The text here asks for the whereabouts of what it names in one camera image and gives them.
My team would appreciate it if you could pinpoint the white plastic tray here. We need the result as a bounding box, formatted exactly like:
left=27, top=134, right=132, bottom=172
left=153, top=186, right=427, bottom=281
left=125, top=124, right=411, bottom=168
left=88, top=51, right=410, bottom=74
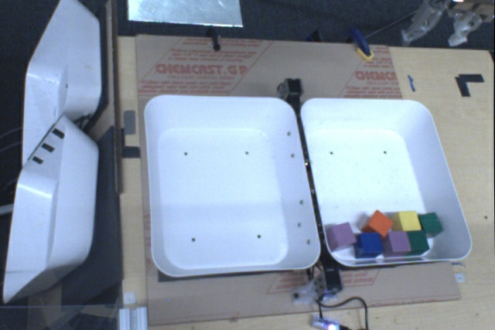
left=143, top=94, right=323, bottom=278
left=299, top=97, right=473, bottom=269

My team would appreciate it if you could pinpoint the brown cardboard board red print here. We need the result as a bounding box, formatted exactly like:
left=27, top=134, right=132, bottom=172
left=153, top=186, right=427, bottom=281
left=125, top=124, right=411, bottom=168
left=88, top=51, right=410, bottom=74
left=135, top=35, right=463, bottom=326

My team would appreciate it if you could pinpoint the thin black rod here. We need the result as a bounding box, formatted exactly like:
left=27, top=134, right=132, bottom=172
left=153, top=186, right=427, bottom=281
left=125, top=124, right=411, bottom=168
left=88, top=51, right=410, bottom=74
left=288, top=94, right=334, bottom=270

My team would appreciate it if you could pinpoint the green cube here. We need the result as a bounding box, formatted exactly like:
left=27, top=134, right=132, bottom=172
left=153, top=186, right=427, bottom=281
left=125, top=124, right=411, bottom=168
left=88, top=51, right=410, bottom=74
left=405, top=230, right=431, bottom=257
left=418, top=212, right=444, bottom=238

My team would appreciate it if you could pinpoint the yellow cube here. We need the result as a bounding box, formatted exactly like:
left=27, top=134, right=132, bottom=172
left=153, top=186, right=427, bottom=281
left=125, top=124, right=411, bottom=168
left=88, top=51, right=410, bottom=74
left=391, top=210, right=422, bottom=233

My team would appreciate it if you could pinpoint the orange cube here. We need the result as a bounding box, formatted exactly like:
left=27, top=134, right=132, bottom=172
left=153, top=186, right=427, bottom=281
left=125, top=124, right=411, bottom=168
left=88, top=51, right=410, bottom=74
left=360, top=209, right=394, bottom=238

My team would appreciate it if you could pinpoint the purple cube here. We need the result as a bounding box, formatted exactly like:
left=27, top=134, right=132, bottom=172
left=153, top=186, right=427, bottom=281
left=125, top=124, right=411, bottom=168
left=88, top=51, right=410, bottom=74
left=382, top=230, right=412, bottom=258
left=325, top=222, right=357, bottom=253

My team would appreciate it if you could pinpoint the blue cube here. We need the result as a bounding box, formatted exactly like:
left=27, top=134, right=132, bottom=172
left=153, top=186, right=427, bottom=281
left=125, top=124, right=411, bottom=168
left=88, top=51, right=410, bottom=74
left=353, top=232, right=385, bottom=260

